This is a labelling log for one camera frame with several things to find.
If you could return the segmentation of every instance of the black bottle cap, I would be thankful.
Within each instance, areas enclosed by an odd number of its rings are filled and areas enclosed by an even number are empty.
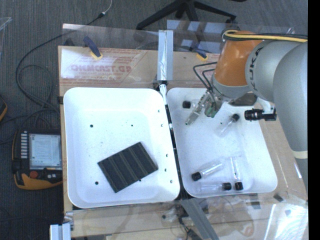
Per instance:
[[[233,114],[231,117],[235,122],[238,121],[240,118],[240,116],[238,114]]]
[[[222,183],[222,190],[231,190],[232,185],[230,182]]]
[[[242,185],[241,181],[234,183],[234,186],[235,186],[235,190],[243,190],[244,189],[244,186]]]
[[[184,109],[190,109],[191,108],[191,102],[185,100],[184,102],[182,102],[182,107]]]
[[[192,179],[196,182],[197,180],[201,179],[201,174],[200,172],[195,172],[191,175]]]

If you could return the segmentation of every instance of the black sponge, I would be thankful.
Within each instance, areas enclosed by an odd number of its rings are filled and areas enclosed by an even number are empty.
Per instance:
[[[141,142],[98,162],[115,193],[158,170]]]

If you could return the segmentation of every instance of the chair leg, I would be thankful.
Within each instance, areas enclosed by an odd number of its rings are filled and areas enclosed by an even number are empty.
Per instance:
[[[172,2],[171,4],[167,5],[163,9],[161,9],[160,11],[158,11],[155,14],[151,15],[149,18],[141,21],[137,25],[136,29],[137,30],[142,30],[145,27],[151,25],[152,23],[155,23],[158,20],[161,20],[163,17],[166,17],[169,14],[177,11],[183,5],[183,3],[185,3],[184,0],[177,0],[177,1]]]
[[[214,13],[214,14],[219,14],[219,15],[223,15],[223,16],[227,16],[230,18],[231,21],[234,21],[236,19],[237,16],[231,14],[231,13],[228,13],[226,11],[223,11],[223,10],[219,10],[217,8],[213,8],[207,4],[204,4],[202,2],[199,2],[199,1],[194,1],[193,2],[194,4],[194,7],[195,8],[198,8],[200,10],[204,10],[204,11],[207,11],[207,12],[211,12],[211,13]]]
[[[190,3],[191,0],[185,0],[185,4],[176,12],[175,17],[178,19],[182,18],[182,15],[185,13],[187,7],[193,7],[194,5]]]
[[[192,2],[186,5],[185,12],[191,22],[199,21],[196,9]]]

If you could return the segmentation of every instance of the plastic test tube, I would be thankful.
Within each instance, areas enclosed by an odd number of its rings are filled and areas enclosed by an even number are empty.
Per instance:
[[[235,190],[238,190],[238,191],[243,190],[244,186],[241,181],[241,174],[239,171],[238,160],[235,157],[231,156],[230,161],[231,161],[232,173],[233,173],[233,177],[234,177]]]
[[[213,161],[204,165],[199,171],[191,175],[192,179],[196,182],[202,178],[205,178],[223,168],[223,164],[220,161]]]
[[[232,189],[230,182],[200,182],[197,185],[197,192],[199,193],[212,193],[217,191],[228,191]]]
[[[218,133],[220,137],[225,136],[228,131],[231,129],[231,126],[239,120],[240,116],[238,114],[233,114],[228,117],[227,121],[225,122],[225,126],[222,130]]]

